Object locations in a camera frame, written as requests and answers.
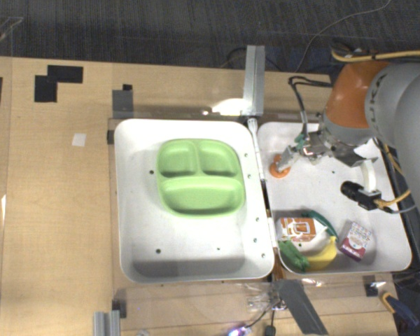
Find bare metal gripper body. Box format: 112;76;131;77
298;131;379;168

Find orange doughnut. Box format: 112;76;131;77
269;154;292;179

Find white plastic tray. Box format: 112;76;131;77
257;121;414;277
113;118;276;284

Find orange and white carton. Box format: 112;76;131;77
275;216;328;244

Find green divided plate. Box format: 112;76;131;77
155;138;247;219

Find purple and white carton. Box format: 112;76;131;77
337;220;374;263

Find yellow banana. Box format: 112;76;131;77
305;235;338;272

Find black cylinder on white bracket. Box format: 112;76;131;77
340;157;384;211

